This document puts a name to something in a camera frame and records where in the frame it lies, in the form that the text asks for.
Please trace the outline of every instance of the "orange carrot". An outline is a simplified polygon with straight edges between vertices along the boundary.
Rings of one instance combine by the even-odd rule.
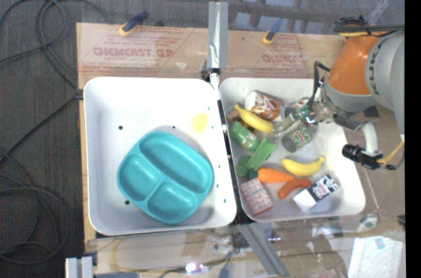
[[[311,181],[306,177],[300,179],[294,179],[293,181],[287,182],[282,188],[278,191],[278,197],[283,200],[285,199],[290,192],[296,188],[307,188],[311,186]]]
[[[260,182],[288,182],[294,180],[292,175],[275,170],[274,168],[260,167],[257,170],[257,178]]]

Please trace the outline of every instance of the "green bottle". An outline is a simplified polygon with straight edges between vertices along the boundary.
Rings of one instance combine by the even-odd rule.
[[[248,151],[256,151],[259,147],[259,140],[256,135],[249,131],[247,128],[243,127],[240,122],[233,122],[230,129],[230,137],[237,141],[242,147]]]

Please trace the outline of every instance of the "toy carrot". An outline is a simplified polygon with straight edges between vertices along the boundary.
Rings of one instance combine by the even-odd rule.
[[[294,180],[292,175],[275,170],[274,168],[260,167],[257,170],[257,177],[260,182],[288,182]]]

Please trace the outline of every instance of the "yellow stain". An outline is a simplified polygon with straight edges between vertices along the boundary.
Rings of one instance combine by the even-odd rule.
[[[202,133],[208,125],[208,115],[199,113],[191,119],[191,126],[197,133]]]

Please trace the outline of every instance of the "toy sausage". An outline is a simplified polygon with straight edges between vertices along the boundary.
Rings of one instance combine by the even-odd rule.
[[[282,188],[278,191],[278,197],[283,200],[285,199],[290,192],[292,192],[296,188],[307,188],[311,186],[311,181],[306,177],[302,177],[300,179],[294,179],[292,181],[288,181]]]

